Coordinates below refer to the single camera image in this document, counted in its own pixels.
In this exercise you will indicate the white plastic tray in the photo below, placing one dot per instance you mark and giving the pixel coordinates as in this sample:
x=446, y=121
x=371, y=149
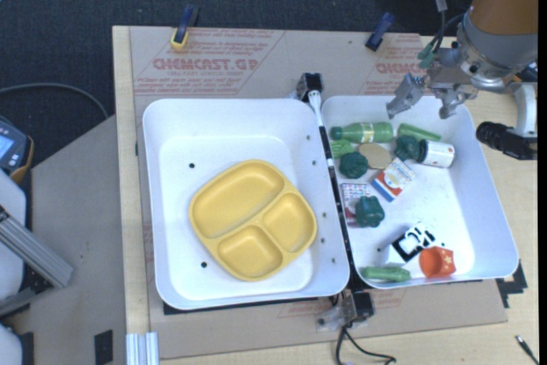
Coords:
x=222, y=124
x=470, y=201

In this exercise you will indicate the pink and white packet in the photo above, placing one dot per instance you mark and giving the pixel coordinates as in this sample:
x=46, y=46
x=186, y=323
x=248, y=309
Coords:
x=351, y=193

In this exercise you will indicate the green plastic bottle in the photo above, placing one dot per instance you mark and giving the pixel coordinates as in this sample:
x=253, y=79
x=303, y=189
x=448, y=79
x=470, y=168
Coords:
x=367, y=132

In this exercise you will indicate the orange cup with star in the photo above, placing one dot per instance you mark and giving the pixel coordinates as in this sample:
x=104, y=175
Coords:
x=436, y=263

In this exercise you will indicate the green cucumber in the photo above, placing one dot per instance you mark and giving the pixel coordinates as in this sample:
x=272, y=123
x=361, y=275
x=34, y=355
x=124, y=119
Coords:
x=421, y=132

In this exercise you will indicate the thin black and white rod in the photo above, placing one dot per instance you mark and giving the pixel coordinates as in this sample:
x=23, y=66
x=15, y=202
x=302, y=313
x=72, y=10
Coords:
x=329, y=160

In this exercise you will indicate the black cylinder on white bracket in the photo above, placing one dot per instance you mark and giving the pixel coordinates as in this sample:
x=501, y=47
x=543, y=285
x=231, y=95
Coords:
x=504, y=139

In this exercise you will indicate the brown cardboard board red print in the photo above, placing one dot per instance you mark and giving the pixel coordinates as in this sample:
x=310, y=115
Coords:
x=256, y=64

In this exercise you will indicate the white red blue carton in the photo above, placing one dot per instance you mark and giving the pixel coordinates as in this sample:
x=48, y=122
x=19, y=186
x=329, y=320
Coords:
x=393, y=179

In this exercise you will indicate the light green ribbed vegetable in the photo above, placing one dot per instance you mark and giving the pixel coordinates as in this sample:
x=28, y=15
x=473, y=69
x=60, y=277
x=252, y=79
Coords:
x=340, y=148

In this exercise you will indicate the tan biscuit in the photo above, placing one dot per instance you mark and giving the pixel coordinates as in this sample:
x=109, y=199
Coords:
x=372, y=154

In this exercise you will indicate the dark green bell pepper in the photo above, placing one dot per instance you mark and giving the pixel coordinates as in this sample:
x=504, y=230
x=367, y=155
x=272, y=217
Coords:
x=369, y=213

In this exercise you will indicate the yellow divided plate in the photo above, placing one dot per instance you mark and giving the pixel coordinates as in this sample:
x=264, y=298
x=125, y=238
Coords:
x=239, y=201

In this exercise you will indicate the light green pea pod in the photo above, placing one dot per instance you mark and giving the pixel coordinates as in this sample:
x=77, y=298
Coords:
x=384, y=273

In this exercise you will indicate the black and white patterned box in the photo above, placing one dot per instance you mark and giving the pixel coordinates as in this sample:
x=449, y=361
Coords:
x=414, y=241

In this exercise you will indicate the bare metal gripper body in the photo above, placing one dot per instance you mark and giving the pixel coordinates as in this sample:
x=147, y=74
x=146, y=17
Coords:
x=453, y=74

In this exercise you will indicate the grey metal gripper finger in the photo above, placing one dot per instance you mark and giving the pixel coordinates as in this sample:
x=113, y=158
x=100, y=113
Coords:
x=406, y=96
x=451, y=103

